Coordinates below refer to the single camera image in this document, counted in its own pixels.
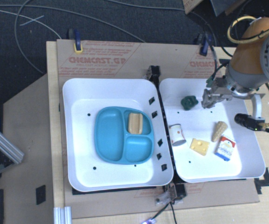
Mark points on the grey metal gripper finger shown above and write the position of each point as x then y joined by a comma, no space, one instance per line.
214,101
206,99

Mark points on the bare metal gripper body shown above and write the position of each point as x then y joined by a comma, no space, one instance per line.
221,90

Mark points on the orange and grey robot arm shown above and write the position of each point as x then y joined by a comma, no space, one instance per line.
246,55

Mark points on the dark green toy broccoli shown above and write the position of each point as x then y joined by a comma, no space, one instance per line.
189,102

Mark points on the white can with orange dots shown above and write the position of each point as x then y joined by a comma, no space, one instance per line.
177,134

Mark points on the yellow toy cheese wedge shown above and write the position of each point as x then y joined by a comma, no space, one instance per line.
199,146

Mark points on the red white blue carton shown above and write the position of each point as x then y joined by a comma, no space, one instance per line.
225,148

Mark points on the white plastic tray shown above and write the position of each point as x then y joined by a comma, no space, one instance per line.
83,129
218,167

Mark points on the tan toy bread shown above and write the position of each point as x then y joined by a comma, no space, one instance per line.
135,123

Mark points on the brown cardboard board red print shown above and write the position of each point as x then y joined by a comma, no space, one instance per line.
115,62

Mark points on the blue divided plate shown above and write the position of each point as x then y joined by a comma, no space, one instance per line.
111,136

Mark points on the black cylinder on white bracket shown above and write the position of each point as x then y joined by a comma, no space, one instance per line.
246,121

